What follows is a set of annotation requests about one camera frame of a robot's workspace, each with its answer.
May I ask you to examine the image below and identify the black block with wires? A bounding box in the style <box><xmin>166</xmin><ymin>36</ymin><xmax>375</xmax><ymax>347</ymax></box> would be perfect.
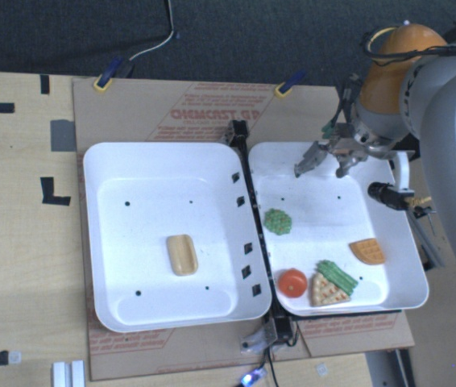
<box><xmin>224</xmin><ymin>119</ymin><xmax>250</xmax><ymax>148</ymax></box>
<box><xmin>263</xmin><ymin>313</ymin><xmax>298</xmax><ymax>346</ymax></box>

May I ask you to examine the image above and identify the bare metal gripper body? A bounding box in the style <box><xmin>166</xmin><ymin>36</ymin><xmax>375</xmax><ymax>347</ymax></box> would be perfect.
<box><xmin>326</xmin><ymin>122</ymin><xmax>395</xmax><ymax>164</ymax></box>

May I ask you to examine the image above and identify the red tomato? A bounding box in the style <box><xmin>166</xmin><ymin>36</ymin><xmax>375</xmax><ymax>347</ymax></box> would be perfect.
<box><xmin>277</xmin><ymin>268</ymin><xmax>309</xmax><ymax>298</ymax></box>

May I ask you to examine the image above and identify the white plastic tray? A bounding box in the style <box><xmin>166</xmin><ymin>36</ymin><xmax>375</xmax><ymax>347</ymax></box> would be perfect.
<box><xmin>82</xmin><ymin>141</ymin><xmax>273</xmax><ymax>334</ymax></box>
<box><xmin>247</xmin><ymin>140</ymin><xmax>430</xmax><ymax>318</ymax></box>

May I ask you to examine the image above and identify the brown cardboard board red print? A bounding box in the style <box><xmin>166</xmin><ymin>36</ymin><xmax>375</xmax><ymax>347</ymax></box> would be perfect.
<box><xmin>71</xmin><ymin>77</ymin><xmax>416</xmax><ymax>381</ymax></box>

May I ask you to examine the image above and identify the pizza slice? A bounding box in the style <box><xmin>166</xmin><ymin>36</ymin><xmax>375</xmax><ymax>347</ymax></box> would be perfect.
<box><xmin>310</xmin><ymin>272</ymin><xmax>351</xmax><ymax>308</ymax></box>

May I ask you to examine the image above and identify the green grapes bunch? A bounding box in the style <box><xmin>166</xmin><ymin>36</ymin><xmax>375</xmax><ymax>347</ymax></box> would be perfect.
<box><xmin>263</xmin><ymin>208</ymin><xmax>293</xmax><ymax>236</ymax></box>

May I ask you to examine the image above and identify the black cylinder on white bracket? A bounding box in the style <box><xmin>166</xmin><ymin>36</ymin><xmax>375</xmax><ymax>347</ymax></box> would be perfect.
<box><xmin>367</xmin><ymin>150</ymin><xmax>416</xmax><ymax>211</ymax></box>

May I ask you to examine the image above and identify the thin black rod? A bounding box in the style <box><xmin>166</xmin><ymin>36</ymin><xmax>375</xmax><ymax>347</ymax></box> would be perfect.
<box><xmin>238</xmin><ymin>135</ymin><xmax>282</xmax><ymax>318</ymax></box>

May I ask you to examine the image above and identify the green asparagus bunch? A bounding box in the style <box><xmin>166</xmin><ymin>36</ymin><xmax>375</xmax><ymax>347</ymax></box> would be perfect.
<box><xmin>316</xmin><ymin>259</ymin><xmax>359</xmax><ymax>297</ymax></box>

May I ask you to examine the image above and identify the orange waffle piece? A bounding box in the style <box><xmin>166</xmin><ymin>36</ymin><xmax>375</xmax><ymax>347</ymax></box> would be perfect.
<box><xmin>348</xmin><ymin>237</ymin><xmax>387</xmax><ymax>267</ymax></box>

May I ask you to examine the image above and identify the tan bread loaf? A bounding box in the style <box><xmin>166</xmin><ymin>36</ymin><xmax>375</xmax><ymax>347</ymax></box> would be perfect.
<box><xmin>166</xmin><ymin>234</ymin><xmax>199</xmax><ymax>277</ymax></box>

